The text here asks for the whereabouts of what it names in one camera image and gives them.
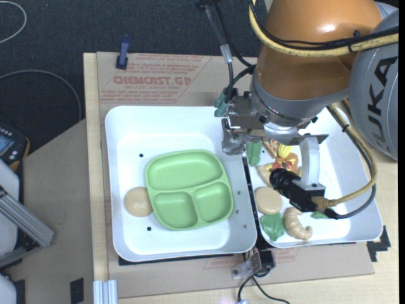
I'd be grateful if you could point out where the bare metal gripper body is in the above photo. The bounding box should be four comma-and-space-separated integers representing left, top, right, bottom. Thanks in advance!
225, 91, 318, 146

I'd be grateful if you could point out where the green toy vegetable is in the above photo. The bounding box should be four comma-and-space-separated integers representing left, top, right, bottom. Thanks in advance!
246, 140, 264, 167

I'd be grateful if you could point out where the toy pizza slice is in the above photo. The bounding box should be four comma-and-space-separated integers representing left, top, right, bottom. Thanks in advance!
262, 139, 280, 157

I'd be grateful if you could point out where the beige toy food piece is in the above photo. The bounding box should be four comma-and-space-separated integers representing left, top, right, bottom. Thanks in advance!
256, 163, 273, 187

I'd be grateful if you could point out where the orange toy food piece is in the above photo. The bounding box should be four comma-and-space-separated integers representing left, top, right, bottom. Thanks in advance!
271, 153, 299, 174

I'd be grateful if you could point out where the tan round biscuit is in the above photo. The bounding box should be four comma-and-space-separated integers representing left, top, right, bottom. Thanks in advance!
254, 186, 284, 216

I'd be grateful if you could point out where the green divided plate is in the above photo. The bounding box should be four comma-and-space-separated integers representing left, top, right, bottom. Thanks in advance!
144, 149, 235, 232

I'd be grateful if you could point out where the green lettuce leaf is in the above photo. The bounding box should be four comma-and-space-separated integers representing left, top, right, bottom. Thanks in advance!
259, 212, 286, 243

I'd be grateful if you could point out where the brown cardboard board red print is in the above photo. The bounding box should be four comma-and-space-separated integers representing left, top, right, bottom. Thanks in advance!
96, 51, 376, 299

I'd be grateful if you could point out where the white plastic tray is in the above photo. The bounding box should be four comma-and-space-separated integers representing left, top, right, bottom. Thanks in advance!
104, 104, 258, 263
244, 104, 384, 250

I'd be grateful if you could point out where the beige croissant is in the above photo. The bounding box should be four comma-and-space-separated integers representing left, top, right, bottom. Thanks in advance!
282, 206, 314, 241

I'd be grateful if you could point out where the beige round bread bun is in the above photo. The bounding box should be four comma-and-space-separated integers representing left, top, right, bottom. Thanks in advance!
123, 186, 154, 218

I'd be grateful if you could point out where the black cylinder on white bracket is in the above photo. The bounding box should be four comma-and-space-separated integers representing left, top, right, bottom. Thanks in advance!
268, 133, 330, 213

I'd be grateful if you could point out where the black block with thin wires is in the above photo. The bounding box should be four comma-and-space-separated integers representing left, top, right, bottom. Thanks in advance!
259, 249, 277, 270

